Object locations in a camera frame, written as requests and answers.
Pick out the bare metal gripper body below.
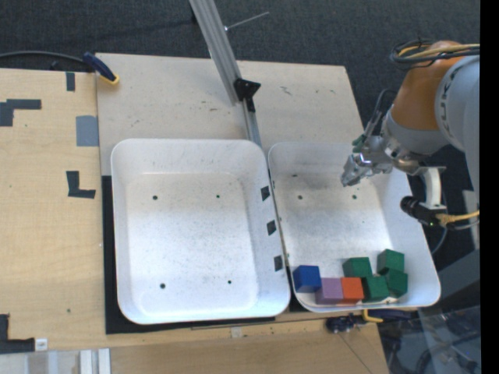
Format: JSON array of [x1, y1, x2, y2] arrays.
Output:
[[348, 133, 395, 178]]

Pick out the white plastic tray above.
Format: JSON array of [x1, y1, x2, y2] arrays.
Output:
[[110, 137, 292, 326], [267, 141, 442, 314]]

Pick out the green cube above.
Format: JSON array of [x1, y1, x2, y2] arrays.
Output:
[[384, 267, 409, 298], [342, 256, 373, 279], [361, 274, 391, 302], [376, 249, 405, 275]]

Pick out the blue cube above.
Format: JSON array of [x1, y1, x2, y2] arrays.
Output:
[[292, 265, 323, 294]]

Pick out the orange cube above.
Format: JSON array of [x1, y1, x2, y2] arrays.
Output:
[[340, 277, 366, 304]]

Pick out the purple cube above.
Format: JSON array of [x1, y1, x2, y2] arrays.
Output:
[[314, 277, 345, 305]]

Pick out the black cylinder on white bracket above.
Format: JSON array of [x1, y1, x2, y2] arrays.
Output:
[[400, 164, 448, 228]]

